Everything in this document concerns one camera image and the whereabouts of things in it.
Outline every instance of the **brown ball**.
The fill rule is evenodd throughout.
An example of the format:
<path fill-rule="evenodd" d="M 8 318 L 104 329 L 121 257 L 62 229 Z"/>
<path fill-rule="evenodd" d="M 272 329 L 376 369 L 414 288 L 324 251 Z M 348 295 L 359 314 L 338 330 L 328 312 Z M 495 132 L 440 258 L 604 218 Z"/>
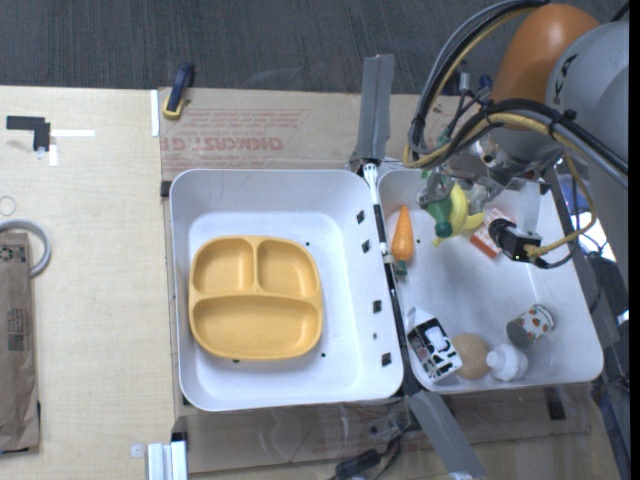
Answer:
<path fill-rule="evenodd" d="M 459 334 L 451 340 L 462 359 L 462 368 L 456 373 L 463 379 L 477 380 L 489 373 L 487 354 L 489 345 L 480 336 L 470 333 Z"/>

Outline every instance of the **brown paper bag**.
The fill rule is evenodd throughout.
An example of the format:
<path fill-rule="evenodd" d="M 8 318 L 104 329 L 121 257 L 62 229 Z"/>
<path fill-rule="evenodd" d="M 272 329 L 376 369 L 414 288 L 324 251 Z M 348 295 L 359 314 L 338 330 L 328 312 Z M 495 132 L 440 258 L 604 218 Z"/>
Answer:
<path fill-rule="evenodd" d="M 29 237 L 0 233 L 0 450 L 40 439 Z"/>

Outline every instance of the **wooden table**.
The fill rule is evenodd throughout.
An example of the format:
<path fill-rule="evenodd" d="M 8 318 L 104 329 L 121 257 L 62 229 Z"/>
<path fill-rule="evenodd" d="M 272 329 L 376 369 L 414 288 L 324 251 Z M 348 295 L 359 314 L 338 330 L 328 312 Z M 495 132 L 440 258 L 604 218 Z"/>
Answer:
<path fill-rule="evenodd" d="M 176 418 L 150 91 L 0 87 L 0 104 L 5 115 L 45 117 L 52 129 L 95 130 L 94 138 L 60 138 L 56 167 L 36 158 L 30 132 L 0 132 L 0 196 L 12 197 L 12 217 L 36 221 L 53 247 L 33 281 L 41 444 L 0 458 L 0 477 L 143 479 L 132 445 L 168 442 Z M 600 413 L 585 404 L 590 431 L 475 445 L 491 478 L 615 478 Z M 209 476 L 320 479 L 333 465 Z M 448 478 L 432 450 L 405 453 L 394 467 L 389 478 Z"/>

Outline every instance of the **yellow divided tray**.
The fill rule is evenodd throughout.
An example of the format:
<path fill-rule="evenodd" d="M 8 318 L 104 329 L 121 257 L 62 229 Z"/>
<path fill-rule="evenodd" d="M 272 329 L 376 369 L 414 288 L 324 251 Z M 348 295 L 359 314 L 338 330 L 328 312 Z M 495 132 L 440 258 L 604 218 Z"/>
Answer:
<path fill-rule="evenodd" d="M 315 261 L 297 242 L 225 236 L 204 243 L 189 275 L 189 324 L 209 353 L 236 360 L 305 354 L 322 332 Z"/>

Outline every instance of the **tin can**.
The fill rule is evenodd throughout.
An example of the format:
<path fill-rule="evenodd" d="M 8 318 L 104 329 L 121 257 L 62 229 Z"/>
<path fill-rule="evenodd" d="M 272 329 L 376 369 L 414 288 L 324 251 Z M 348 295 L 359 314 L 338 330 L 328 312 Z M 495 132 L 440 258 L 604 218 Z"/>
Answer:
<path fill-rule="evenodd" d="M 534 304 L 518 318 L 507 323 L 507 336 L 519 348 L 529 348 L 555 327 L 553 313 L 541 304 Z"/>

